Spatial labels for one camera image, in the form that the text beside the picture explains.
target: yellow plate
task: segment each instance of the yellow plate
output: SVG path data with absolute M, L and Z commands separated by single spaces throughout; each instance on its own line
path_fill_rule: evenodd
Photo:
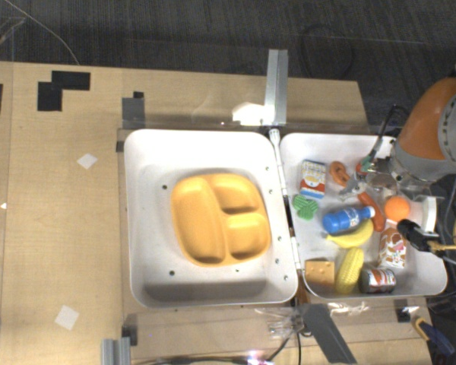
M 264 254 L 271 244 L 264 202 L 245 177 L 189 177 L 177 183 L 170 202 L 181 250 L 196 265 L 245 262 Z

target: orange ball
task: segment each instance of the orange ball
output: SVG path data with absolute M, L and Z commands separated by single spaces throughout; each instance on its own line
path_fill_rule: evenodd
M 385 216 L 391 221 L 401 221 L 407 218 L 410 213 L 409 202 L 401 196 L 392 196 L 384 206 Z

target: blue toy bottle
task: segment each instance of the blue toy bottle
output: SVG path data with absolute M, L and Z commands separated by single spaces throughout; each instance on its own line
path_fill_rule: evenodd
M 356 208 L 345 208 L 344 210 L 326 214 L 322 218 L 322 225 L 329 234 L 338 231 L 357 227 L 364 219 L 370 219 L 375 216 L 375 209 L 367 206 L 361 210 Z

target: yellow banana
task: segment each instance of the yellow banana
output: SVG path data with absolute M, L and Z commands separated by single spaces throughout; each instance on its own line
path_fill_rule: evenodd
M 372 234 L 373 222 L 370 219 L 365 219 L 356 230 L 338 236 L 328 235 L 326 239 L 333 241 L 343 249 L 349 249 L 350 247 L 357 247 L 364 244 Z

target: soda can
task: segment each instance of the soda can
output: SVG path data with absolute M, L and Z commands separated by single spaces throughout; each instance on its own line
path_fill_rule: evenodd
M 358 284 L 364 294 L 389 294 L 395 289 L 397 280 L 390 269 L 363 269 Z

